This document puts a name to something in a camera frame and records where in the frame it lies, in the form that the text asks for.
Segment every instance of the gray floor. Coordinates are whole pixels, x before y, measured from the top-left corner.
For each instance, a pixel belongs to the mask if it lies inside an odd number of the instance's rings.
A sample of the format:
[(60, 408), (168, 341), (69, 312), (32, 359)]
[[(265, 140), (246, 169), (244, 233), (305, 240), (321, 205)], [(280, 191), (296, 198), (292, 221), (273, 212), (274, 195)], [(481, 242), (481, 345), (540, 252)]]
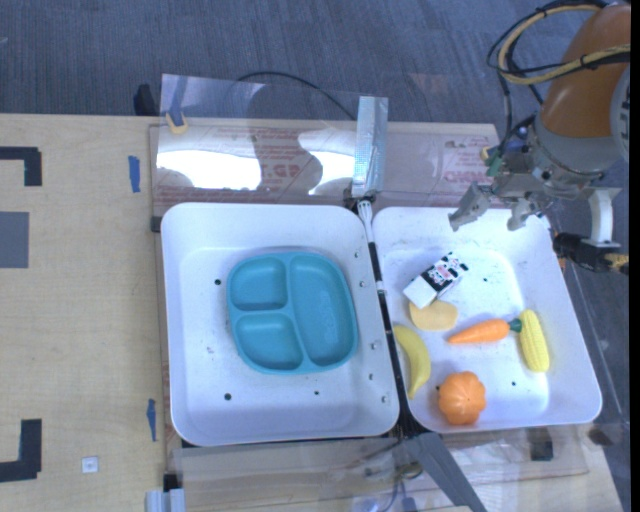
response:
[[(158, 98), (163, 73), (234, 80), (268, 70), (326, 90), (385, 96), (391, 121), (493, 123), (501, 133), (502, 96), (485, 56), (533, 5), (0, 0), (0, 112), (133, 115), (137, 87), (148, 83)], [(583, 19), (561, 15), (536, 25), (519, 44), (519, 63), (558, 60)], [(282, 77), (262, 81), (291, 84)], [(515, 89), (513, 101), (516, 120), (537, 108), (527, 90)], [(628, 170), (621, 162), (606, 177), (622, 188), (614, 235), (625, 252)], [(585, 205), (558, 204), (552, 215), (566, 231), (589, 232)], [(630, 510), (629, 280), (571, 265), (566, 280), (604, 394), (602, 427), (593, 438), (607, 445)]]

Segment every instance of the banana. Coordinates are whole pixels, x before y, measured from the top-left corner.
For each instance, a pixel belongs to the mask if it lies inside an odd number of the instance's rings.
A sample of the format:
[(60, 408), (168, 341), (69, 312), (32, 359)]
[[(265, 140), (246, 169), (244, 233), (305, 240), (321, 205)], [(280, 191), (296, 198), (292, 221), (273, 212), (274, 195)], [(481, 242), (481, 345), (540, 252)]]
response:
[(422, 341), (422, 338), (408, 327), (403, 325), (394, 326), (393, 335), (409, 358), (411, 385), (407, 390), (407, 395), (410, 400), (413, 400), (418, 389), (420, 389), (431, 376), (431, 358), (429, 357), (429, 351)]

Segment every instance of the blue divided plate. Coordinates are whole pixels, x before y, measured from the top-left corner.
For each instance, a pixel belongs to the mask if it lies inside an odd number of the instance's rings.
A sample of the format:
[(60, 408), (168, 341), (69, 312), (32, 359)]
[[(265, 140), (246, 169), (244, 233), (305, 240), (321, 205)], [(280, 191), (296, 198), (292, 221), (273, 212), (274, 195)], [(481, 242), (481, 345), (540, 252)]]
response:
[(231, 332), (242, 359), (273, 374), (331, 370), (356, 351), (349, 287), (325, 256), (270, 253), (238, 263), (227, 281)]

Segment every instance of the orange pumpkin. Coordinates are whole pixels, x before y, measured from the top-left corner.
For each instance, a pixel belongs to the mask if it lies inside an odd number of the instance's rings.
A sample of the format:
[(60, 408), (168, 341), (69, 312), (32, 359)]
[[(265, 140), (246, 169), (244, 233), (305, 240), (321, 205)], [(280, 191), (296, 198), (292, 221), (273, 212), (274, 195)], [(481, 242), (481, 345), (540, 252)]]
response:
[(439, 393), (438, 407), (452, 425), (475, 423), (487, 406), (484, 384), (473, 372), (449, 374)]

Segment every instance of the yellow corn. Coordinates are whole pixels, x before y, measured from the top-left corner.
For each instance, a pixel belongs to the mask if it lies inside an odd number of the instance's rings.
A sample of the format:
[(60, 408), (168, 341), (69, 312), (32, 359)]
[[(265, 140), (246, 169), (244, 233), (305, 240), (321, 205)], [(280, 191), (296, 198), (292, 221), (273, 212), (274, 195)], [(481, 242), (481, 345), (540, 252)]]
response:
[(549, 369), (549, 351), (538, 316), (532, 310), (525, 309), (520, 314), (520, 321), (520, 343), (527, 366), (534, 372), (546, 372)]

